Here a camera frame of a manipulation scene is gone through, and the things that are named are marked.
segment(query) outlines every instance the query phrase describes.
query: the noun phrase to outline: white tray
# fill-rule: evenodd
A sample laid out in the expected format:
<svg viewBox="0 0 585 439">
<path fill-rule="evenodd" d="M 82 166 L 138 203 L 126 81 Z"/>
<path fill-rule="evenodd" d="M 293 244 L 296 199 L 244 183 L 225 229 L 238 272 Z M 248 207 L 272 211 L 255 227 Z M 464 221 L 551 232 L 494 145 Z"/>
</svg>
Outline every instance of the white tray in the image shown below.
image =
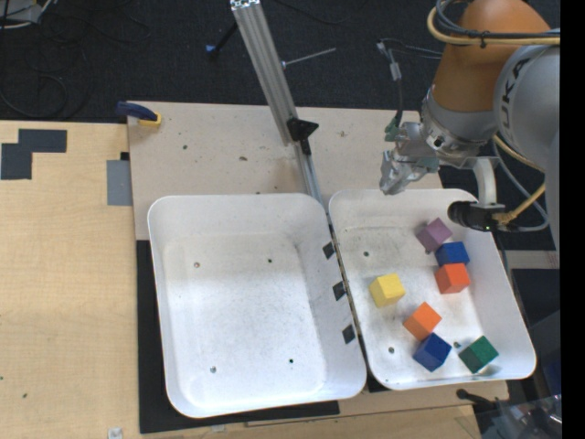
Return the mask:
<svg viewBox="0 0 585 439">
<path fill-rule="evenodd" d="M 323 207 L 303 194 L 174 196 L 148 213 L 166 389 L 203 418 L 353 397 L 366 363 Z"/>
<path fill-rule="evenodd" d="M 493 236 L 450 221 L 447 209 L 457 200 L 475 198 L 458 189 L 408 189 L 396 196 L 379 190 L 345 190 L 331 198 L 329 212 L 367 363 L 376 379 L 390 389 L 523 379 L 536 366 Z M 467 266 L 471 284 L 458 294 L 439 293 L 434 279 L 437 261 L 415 237 L 416 230 L 436 218 L 453 232 L 448 241 L 462 241 L 471 259 Z M 398 274 L 406 294 L 394 305 L 377 308 L 368 286 L 386 273 Z M 420 342 L 402 325 L 423 301 L 442 316 L 435 333 L 453 346 L 434 372 L 413 359 Z M 472 374 L 457 354 L 481 335 L 499 356 Z"/>
</svg>

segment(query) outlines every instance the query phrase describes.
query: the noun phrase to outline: blue cube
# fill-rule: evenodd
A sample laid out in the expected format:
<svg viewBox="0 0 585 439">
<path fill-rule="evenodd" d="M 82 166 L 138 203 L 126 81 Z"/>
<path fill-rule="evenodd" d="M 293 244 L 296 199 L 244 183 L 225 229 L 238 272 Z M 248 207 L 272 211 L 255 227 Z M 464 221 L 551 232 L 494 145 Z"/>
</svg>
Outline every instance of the blue cube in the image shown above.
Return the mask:
<svg viewBox="0 0 585 439">
<path fill-rule="evenodd" d="M 442 366 L 450 351 L 451 345 L 433 332 L 420 343 L 412 357 L 423 367 L 433 372 Z"/>
<path fill-rule="evenodd" d="M 445 242 L 435 251 L 435 257 L 439 266 L 445 263 L 469 263 L 469 255 L 462 242 Z"/>
</svg>

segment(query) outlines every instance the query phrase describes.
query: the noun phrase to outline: wooden table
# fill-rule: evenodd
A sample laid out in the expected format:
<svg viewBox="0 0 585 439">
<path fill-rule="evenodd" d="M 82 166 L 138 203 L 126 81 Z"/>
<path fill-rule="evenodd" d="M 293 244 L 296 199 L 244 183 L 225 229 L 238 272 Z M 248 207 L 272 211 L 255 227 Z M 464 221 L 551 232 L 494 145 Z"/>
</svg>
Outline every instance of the wooden table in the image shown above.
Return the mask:
<svg viewBox="0 0 585 439">
<path fill-rule="evenodd" d="M 222 122 L 223 115 L 243 113 L 262 122 L 270 120 L 264 106 L 144 105 L 163 111 L 167 124 L 172 116 L 186 125 L 188 119 L 197 118 L 202 124 L 215 117 Z M 359 177 L 350 171 L 352 161 L 362 163 L 367 171 L 364 187 L 376 186 L 384 145 L 374 140 L 383 134 L 391 114 L 299 109 L 301 118 L 316 119 L 321 125 L 312 146 L 324 195 L 344 185 L 339 165 L 345 166 L 350 182 Z M 135 243 L 144 233 L 144 208 L 153 198 L 144 186 L 149 167 L 138 168 L 146 164 L 143 155 L 149 148 L 147 143 L 137 146 L 140 135 L 131 124 L 109 123 L 1 122 L 0 143 L 17 143 L 19 129 L 66 130 L 68 143 L 66 153 L 33 153 L 31 179 L 0 180 L 0 427 L 4 437 L 103 439 L 116 427 L 122 428 L 124 439 L 178 439 L 215 432 L 235 438 L 366 438 L 387 437 L 388 431 L 397 438 L 480 437 L 472 406 L 454 394 L 462 386 L 363 391 L 340 401 L 339 415 L 310 421 L 233 423 L 140 434 Z M 184 138 L 181 149 L 190 145 Z M 358 153 L 348 156 L 352 141 Z M 266 151 L 260 147 L 270 145 L 255 144 L 253 151 L 261 155 Z M 232 147 L 222 145 L 224 153 L 238 152 L 237 166 L 251 166 L 259 159 L 245 142 L 234 142 Z M 199 160 L 205 164 L 205 158 L 219 149 L 199 151 Z M 108 205 L 107 161 L 118 160 L 121 152 L 129 150 L 136 186 L 134 207 Z M 293 163 L 288 154 L 282 160 L 275 151 L 271 158 L 281 165 Z M 211 161 L 209 167 L 222 166 Z M 371 167 L 376 169 L 372 177 Z M 302 184 L 293 175 L 286 176 L 291 180 L 279 183 L 278 191 Z M 415 187 L 436 187 L 432 181 L 438 178 L 429 177 Z M 232 191 L 246 189 L 243 183 L 234 184 L 238 182 L 224 186 Z M 199 185 L 198 193 L 218 189 L 217 180 Z M 273 190 L 274 185 L 268 180 L 263 187 Z M 502 380 L 474 382 L 470 390 L 490 400 L 508 397 Z"/>
</svg>

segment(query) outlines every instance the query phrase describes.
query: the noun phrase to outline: green cube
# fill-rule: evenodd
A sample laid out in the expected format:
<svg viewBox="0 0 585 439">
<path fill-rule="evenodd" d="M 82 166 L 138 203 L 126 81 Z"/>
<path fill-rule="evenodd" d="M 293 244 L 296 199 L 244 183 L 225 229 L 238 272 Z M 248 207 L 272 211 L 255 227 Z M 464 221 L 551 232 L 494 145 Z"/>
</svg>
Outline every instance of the green cube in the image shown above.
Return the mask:
<svg viewBox="0 0 585 439">
<path fill-rule="evenodd" d="M 490 363 L 499 353 L 489 340 L 481 336 L 459 353 L 459 358 L 473 374 Z"/>
</svg>

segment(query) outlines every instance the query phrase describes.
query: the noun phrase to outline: block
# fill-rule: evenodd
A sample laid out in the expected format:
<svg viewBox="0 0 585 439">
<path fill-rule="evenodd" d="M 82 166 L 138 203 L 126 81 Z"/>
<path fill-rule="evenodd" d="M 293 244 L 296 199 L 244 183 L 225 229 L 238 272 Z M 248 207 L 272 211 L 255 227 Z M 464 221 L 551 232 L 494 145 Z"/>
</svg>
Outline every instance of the block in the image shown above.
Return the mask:
<svg viewBox="0 0 585 439">
<path fill-rule="evenodd" d="M 416 338 L 422 341 L 428 337 L 441 322 L 442 317 L 426 302 L 422 303 L 402 325 Z"/>
<path fill-rule="evenodd" d="M 481 336 L 477 338 L 469 347 L 459 353 L 459 358 L 467 369 L 473 374 L 479 369 L 487 366 L 499 355 L 490 341 Z"/>
<path fill-rule="evenodd" d="M 460 293 L 471 284 L 465 263 L 445 263 L 435 272 L 441 294 Z"/>
<path fill-rule="evenodd" d="M 377 307 L 396 304 L 406 294 L 404 286 L 395 273 L 379 276 L 369 286 L 369 292 Z"/>
<path fill-rule="evenodd" d="M 435 252 L 452 235 L 451 230 L 445 226 L 440 218 L 437 218 L 417 232 L 416 238 L 427 252 Z"/>
<path fill-rule="evenodd" d="M 469 263 L 469 255 L 461 241 L 445 242 L 435 251 L 435 258 L 439 266 L 445 263 Z"/>
<path fill-rule="evenodd" d="M 433 372 L 442 366 L 450 351 L 451 345 L 449 343 L 436 333 L 431 333 L 419 344 L 412 357 L 423 367 Z"/>
</svg>

